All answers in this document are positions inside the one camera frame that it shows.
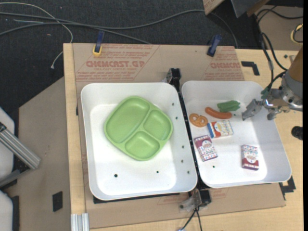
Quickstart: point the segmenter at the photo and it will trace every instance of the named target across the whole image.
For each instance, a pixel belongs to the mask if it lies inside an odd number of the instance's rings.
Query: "cardboard sheet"
[[[161,82],[170,68],[181,71],[180,83],[188,80],[244,80],[234,47],[220,46],[214,57],[208,46],[103,44],[100,56],[92,55],[93,44],[73,44],[78,117],[86,209],[90,228],[103,228],[150,221],[185,218],[179,208],[188,193],[94,203],[89,188],[80,92],[94,82]],[[278,184],[210,189],[212,203],[200,215],[284,206]]]

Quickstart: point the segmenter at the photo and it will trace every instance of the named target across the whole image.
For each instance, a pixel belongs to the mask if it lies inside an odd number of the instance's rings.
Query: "white tray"
[[[162,150],[137,161],[114,147],[103,125],[113,109],[129,96],[140,96],[165,112],[173,132]],[[81,91],[87,145],[89,184],[101,200],[182,193],[195,188],[197,173],[178,93],[167,83],[93,83]]]
[[[7,194],[0,191],[0,230],[13,230],[13,203]]]
[[[254,99],[261,100],[262,87],[251,81],[188,81],[182,86],[187,114],[198,113],[217,121],[205,113],[209,106],[218,110],[217,103],[236,100],[241,108],[231,119],[234,134],[213,138],[218,157],[202,162],[195,147],[202,181],[212,188],[283,182],[290,178],[291,167],[274,120],[267,120],[263,108],[256,116],[242,120],[242,112]],[[207,127],[190,125],[192,138],[209,135]],[[242,168],[241,145],[256,146],[259,151],[259,170]]]

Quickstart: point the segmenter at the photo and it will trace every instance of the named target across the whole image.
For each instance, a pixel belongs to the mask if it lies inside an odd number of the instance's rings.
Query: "toy pretzel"
[[[192,113],[189,115],[189,121],[196,127],[202,128],[208,124],[208,120],[205,116]]]

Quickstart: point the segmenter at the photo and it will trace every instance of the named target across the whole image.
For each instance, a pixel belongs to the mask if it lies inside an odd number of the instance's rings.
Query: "blue clamp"
[[[207,55],[212,56],[212,57],[214,56],[216,47],[218,46],[221,40],[222,40],[222,36],[220,34],[217,34],[212,38],[211,46],[207,51]]]
[[[93,55],[98,56],[101,54],[102,48],[103,48],[102,42],[103,42],[104,35],[105,35],[104,31],[99,31],[96,45],[94,45],[93,47],[93,51],[92,51]]]

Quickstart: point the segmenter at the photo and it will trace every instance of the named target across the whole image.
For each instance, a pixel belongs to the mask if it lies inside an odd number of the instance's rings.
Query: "small box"
[[[233,134],[231,123],[228,120],[214,121],[207,124],[211,138],[228,136]]]
[[[193,141],[203,162],[218,157],[210,136],[204,135],[195,138]]]
[[[257,147],[242,145],[242,167],[252,170],[259,169]]]

